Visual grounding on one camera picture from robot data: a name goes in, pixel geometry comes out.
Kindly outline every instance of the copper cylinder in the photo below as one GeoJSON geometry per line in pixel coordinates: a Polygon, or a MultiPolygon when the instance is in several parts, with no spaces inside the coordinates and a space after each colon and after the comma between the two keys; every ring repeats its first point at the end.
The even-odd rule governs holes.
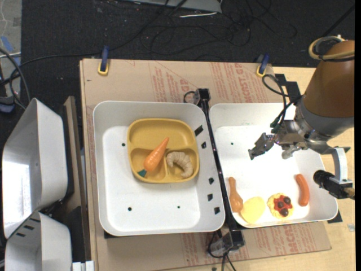
{"type": "MultiPolygon", "coordinates": [[[[339,42],[326,55],[355,50],[355,41],[339,42]]],[[[308,111],[324,117],[354,116],[355,60],[321,61],[306,89],[303,102],[308,111]]]]}

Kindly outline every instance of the black fabric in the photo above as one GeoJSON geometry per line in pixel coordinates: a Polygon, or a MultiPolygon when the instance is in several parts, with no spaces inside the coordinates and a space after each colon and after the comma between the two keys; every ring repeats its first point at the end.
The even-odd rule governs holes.
{"type": "MultiPolygon", "coordinates": [[[[179,18],[193,10],[107,0],[23,0],[21,68],[32,97],[57,110],[76,98],[81,123],[79,61],[110,58],[253,62],[315,67],[307,48],[327,33],[355,38],[355,0],[224,0],[223,15],[179,18]]],[[[22,110],[0,115],[3,147],[22,110]]]]}

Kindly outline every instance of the yellow plate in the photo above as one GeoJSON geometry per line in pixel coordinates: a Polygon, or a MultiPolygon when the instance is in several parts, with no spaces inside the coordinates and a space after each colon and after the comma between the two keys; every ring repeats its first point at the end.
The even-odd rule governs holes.
{"type": "Polygon", "coordinates": [[[127,132],[128,157],[133,175],[148,183],[186,182],[197,176],[199,171],[199,155],[194,131],[184,122],[174,119],[140,119],[133,122],[127,132]],[[150,152],[156,148],[165,137],[169,137],[164,158],[157,168],[147,172],[144,177],[138,172],[144,169],[143,162],[150,152]],[[184,152],[190,156],[193,174],[183,178],[183,169],[174,164],[169,167],[166,156],[170,152],[184,152]]]}

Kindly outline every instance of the cardboard sheet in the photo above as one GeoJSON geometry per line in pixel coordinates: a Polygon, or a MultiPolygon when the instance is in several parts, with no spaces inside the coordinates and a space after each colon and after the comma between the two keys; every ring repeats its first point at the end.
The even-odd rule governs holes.
{"type": "MultiPolygon", "coordinates": [[[[84,59],[80,64],[91,249],[96,270],[152,271],[220,262],[207,254],[212,236],[208,233],[105,238],[98,214],[93,109],[105,100],[183,102],[184,94],[197,88],[210,90],[212,104],[280,102],[280,96],[262,85],[255,75],[257,65],[252,63],[111,60],[109,74],[100,76],[99,62],[84,59]]],[[[272,67],[267,66],[267,71],[273,73],[272,67]]],[[[232,261],[331,249],[323,222],[247,229],[243,234],[246,246],[230,253],[232,261]]]]}

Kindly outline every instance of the toy food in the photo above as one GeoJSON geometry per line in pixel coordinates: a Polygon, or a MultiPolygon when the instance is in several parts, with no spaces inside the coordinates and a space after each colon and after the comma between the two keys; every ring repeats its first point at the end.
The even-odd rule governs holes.
{"type": "Polygon", "coordinates": [[[193,166],[190,156],[186,155],[184,152],[170,152],[167,154],[166,162],[170,167],[173,167],[173,163],[179,165],[183,169],[183,173],[180,174],[183,178],[189,178],[193,175],[193,166]]]}
{"type": "Polygon", "coordinates": [[[236,190],[236,180],[233,177],[228,178],[230,184],[230,203],[233,212],[240,212],[243,208],[243,200],[236,190]]]}
{"type": "Polygon", "coordinates": [[[147,172],[155,170],[159,165],[159,162],[164,156],[167,144],[169,142],[169,137],[166,137],[144,160],[144,169],[139,171],[138,174],[142,177],[146,175],[147,172]]]}
{"type": "Polygon", "coordinates": [[[293,213],[291,199],[282,193],[270,196],[267,206],[270,208],[272,215],[281,220],[287,219],[293,213]]]}
{"type": "Polygon", "coordinates": [[[244,204],[243,208],[240,211],[242,218],[250,223],[254,224],[262,216],[263,212],[266,209],[266,203],[260,196],[255,196],[248,199],[244,204]]]}
{"type": "Polygon", "coordinates": [[[310,189],[307,184],[307,181],[302,174],[297,174],[295,179],[301,189],[300,198],[298,200],[298,203],[302,207],[307,206],[310,201],[310,189]]]}

